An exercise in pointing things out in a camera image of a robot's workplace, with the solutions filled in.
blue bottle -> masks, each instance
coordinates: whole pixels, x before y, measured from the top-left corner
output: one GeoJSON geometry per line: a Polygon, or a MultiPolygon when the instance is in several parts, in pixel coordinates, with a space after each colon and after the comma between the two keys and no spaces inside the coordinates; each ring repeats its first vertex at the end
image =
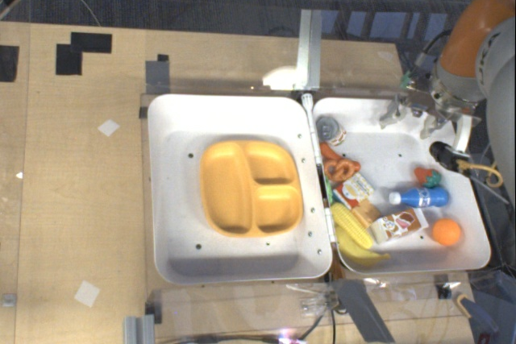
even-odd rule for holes
{"type": "Polygon", "coordinates": [[[445,206],[449,200],[448,192],[440,187],[436,188],[412,188],[405,193],[390,193],[389,202],[392,205],[401,203],[414,208],[426,208],[427,206],[445,206]]]}

orange robot arm part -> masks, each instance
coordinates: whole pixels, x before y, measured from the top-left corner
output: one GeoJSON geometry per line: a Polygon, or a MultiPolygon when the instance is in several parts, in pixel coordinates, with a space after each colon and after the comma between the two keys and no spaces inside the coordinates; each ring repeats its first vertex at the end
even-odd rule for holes
{"type": "Polygon", "coordinates": [[[514,0],[473,0],[443,49],[441,66],[459,77],[475,77],[476,54],[485,37],[514,15],[514,0]]]}

white tray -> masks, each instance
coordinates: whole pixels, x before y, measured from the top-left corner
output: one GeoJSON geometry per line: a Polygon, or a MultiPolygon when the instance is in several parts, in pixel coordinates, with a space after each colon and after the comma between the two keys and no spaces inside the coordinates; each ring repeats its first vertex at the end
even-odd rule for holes
{"type": "Polygon", "coordinates": [[[335,150],[361,163],[360,173],[375,189],[369,200],[387,215],[399,211],[400,205],[388,203],[389,192],[416,186],[416,167],[434,168],[443,175],[442,186],[450,193],[450,202],[442,208],[423,210],[429,227],[405,238],[389,241],[373,250],[389,252],[391,259],[374,267],[361,267],[343,258],[354,271],[364,274],[419,271],[472,270],[484,267],[491,250],[471,182],[458,173],[441,168],[432,158],[429,147],[434,141],[452,144],[450,123],[430,138],[421,140],[424,117],[410,114],[399,123],[380,128],[378,118],[387,110],[388,101],[326,98],[314,107],[314,119],[322,115],[335,118],[347,131],[346,140],[335,150]],[[440,218],[452,218],[463,229],[462,239],[444,247],[431,238],[431,227],[440,218]]]}
{"type": "Polygon", "coordinates": [[[331,247],[306,113],[299,104],[285,97],[163,95],[149,107],[148,129],[155,261],[167,281],[316,278],[327,272],[331,247]],[[266,140],[292,155],[303,218],[290,232],[235,238],[207,222],[199,162],[211,144],[232,139],[266,140]]]}

banana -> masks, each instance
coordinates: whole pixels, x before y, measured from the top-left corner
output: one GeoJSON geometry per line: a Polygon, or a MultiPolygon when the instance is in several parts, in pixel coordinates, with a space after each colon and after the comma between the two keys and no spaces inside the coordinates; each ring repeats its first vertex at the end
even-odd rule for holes
{"type": "Polygon", "coordinates": [[[366,250],[372,247],[371,235],[369,235],[369,232],[365,230],[360,221],[356,219],[356,216],[348,208],[336,202],[331,206],[331,214],[335,224],[346,230],[358,245],[366,250]]]}
{"type": "Polygon", "coordinates": [[[371,267],[384,259],[390,258],[389,254],[378,254],[362,248],[345,229],[339,226],[335,228],[335,233],[339,241],[339,251],[354,263],[364,267],[371,267]]]}

tin can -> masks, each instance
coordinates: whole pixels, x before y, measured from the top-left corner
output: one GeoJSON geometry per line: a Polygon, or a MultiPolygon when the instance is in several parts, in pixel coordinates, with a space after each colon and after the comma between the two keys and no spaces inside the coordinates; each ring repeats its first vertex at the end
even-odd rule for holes
{"type": "Polygon", "coordinates": [[[333,118],[323,116],[315,123],[319,140],[336,147],[346,139],[346,131],[333,118]]]}

